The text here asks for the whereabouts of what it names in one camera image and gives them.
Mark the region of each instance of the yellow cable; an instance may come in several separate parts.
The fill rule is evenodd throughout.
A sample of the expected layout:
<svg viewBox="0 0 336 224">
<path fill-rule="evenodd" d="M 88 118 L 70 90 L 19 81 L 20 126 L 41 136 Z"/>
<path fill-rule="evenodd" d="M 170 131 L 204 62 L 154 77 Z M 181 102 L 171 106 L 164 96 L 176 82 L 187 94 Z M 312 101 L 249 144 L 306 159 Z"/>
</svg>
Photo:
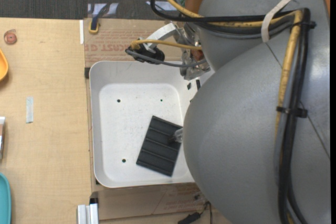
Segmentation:
<svg viewBox="0 0 336 224">
<path fill-rule="evenodd" d="M 204 17 L 200 14 L 191 12 L 190 10 L 182 7 L 177 2 L 175 2 L 175 0 L 167 0 L 167 1 L 172 6 L 174 6 L 178 11 L 183 13 L 184 15 L 187 15 L 187 16 L 192 17 L 192 18 L 203 18 Z M 293 14 L 294 14 L 294 12 L 289 13 L 285 16 L 292 16 Z M 278 22 L 279 20 L 281 20 L 285 16 L 281 16 L 281 17 L 272 19 L 270 24 L 274 24 L 274 23 Z M 209 23 L 209 24 L 216 25 L 216 26 L 232 27 L 232 28 L 239 28 L 239 27 L 251 28 L 251 27 L 261 27 L 261 25 L 263 24 L 263 21 L 258 21 L 258 22 L 219 22 L 219 23 Z"/>
<path fill-rule="evenodd" d="M 301 31 L 301 27 L 297 23 L 302 21 L 302 16 L 303 14 L 301 10 L 295 11 L 295 17 L 294 17 L 293 24 L 296 24 L 296 25 L 294 25 L 294 27 L 291 30 L 288 43 L 287 43 L 285 58 L 283 59 L 284 61 L 282 64 L 279 96 L 278 96 L 278 106 L 283 106 L 283 103 L 284 103 L 286 88 L 287 88 L 288 79 L 290 75 L 290 69 L 292 66 L 293 58 L 294 58 L 296 44 L 299 39 L 300 31 Z M 275 124 L 275 136 L 277 136 L 280 116 L 281 116 L 281 112 L 278 112 L 277 118 L 276 118 L 276 124 Z"/>
<path fill-rule="evenodd" d="M 168 45 L 168 46 L 173 46 L 173 47 L 178 47 L 178 48 L 184 48 L 184 49 L 189 49 L 189 50 L 202 50 L 201 46 L 195 47 L 195 46 L 189 46 L 189 45 L 173 43 L 173 42 L 163 41 L 163 40 L 156 40 L 156 39 L 134 40 L 134 41 L 131 42 L 131 48 L 132 49 L 140 49 L 139 44 L 141 44 L 141 43 L 163 44 L 163 45 Z"/>
</svg>

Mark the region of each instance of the table surface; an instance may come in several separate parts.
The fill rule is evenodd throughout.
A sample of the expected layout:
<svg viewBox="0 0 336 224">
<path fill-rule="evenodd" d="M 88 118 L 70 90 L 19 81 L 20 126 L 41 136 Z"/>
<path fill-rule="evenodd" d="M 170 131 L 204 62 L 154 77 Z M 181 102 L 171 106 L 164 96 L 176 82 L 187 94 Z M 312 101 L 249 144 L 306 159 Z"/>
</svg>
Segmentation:
<svg viewBox="0 0 336 224">
<path fill-rule="evenodd" d="M 76 223 L 76 207 L 91 195 L 84 48 L 78 20 L 0 18 L 0 35 L 16 29 L 17 43 L 0 48 L 9 64 L 0 82 L 6 117 L 0 172 L 12 192 L 12 224 Z M 26 123 L 26 98 L 34 121 Z M 102 221 L 177 223 L 187 213 Z M 199 223 L 209 223 L 208 212 Z M 228 223 L 214 212 L 214 223 Z"/>
</svg>

